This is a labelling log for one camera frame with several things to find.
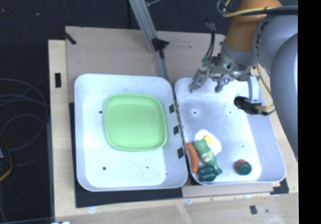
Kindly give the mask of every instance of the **metal pole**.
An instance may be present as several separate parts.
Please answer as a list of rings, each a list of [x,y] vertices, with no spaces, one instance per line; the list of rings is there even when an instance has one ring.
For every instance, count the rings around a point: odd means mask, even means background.
[[[165,64],[165,59],[160,57],[159,53],[155,51],[154,46],[152,44],[152,40],[154,38],[157,38],[157,33],[152,22],[151,16],[149,14],[146,2],[145,0],[129,0],[129,2],[139,24],[139,27],[142,30],[142,33],[145,37],[148,49],[156,57],[158,73],[161,77],[168,80],[169,78]]]

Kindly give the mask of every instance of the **orange carrot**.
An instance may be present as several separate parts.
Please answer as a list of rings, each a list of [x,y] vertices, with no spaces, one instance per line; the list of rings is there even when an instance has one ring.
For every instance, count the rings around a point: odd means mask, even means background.
[[[193,173],[197,173],[199,170],[199,156],[192,143],[186,143],[187,150],[191,159],[191,170]]]

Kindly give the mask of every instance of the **white tray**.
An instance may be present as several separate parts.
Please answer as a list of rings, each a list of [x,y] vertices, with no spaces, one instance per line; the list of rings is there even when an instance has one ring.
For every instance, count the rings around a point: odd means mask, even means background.
[[[191,82],[191,78],[181,78],[175,83],[184,140],[193,142],[200,130],[213,134],[222,144],[222,151],[216,157],[223,171],[213,182],[200,182],[197,174],[193,177],[203,185],[281,181],[286,170],[269,117],[246,114],[233,103],[237,96],[249,96],[247,82],[234,80],[216,93],[217,83],[208,79],[190,93]],[[264,104],[261,92],[259,99]],[[233,165],[239,159],[251,164],[250,174],[235,172]]]
[[[104,131],[105,100],[117,93],[156,97],[164,107],[168,141],[160,149],[127,152],[113,148]],[[160,77],[83,74],[75,81],[76,164],[79,183],[90,191],[176,188],[188,176],[171,85]]]

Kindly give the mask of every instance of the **black floor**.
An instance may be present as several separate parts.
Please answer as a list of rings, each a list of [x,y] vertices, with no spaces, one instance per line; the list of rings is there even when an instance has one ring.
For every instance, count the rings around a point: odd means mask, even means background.
[[[279,1],[298,4],[298,0]],[[202,21],[209,18],[226,32],[229,20],[216,12],[216,2],[164,0],[149,10],[157,30],[208,32]],[[60,39],[65,26],[138,29],[135,19],[128,21],[126,0],[0,0],[0,130],[9,148],[18,148],[12,151],[12,173],[0,182],[1,221],[51,216],[43,128],[50,115],[48,40]],[[30,87],[22,82],[41,83],[24,94]],[[20,97],[3,97],[9,94]]]

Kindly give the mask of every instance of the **dark green vegetable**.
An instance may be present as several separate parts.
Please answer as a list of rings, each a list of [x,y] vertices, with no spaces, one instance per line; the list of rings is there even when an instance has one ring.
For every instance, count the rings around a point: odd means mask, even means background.
[[[216,178],[215,169],[212,165],[207,165],[199,168],[198,171],[199,180],[203,181],[213,181]]]

